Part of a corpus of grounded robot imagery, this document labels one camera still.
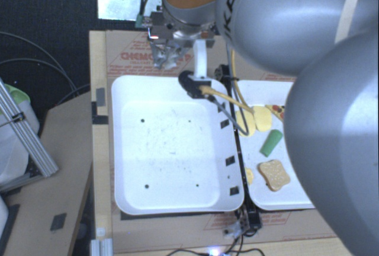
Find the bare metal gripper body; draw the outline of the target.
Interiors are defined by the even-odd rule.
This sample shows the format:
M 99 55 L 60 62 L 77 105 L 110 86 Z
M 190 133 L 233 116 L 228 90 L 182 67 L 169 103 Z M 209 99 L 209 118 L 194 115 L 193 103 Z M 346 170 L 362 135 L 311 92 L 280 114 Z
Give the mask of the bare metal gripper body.
M 192 48 L 195 41 L 203 40 L 208 48 L 214 46 L 213 23 L 188 23 L 167 10 L 152 12 L 150 19 L 149 41 L 155 45 Z

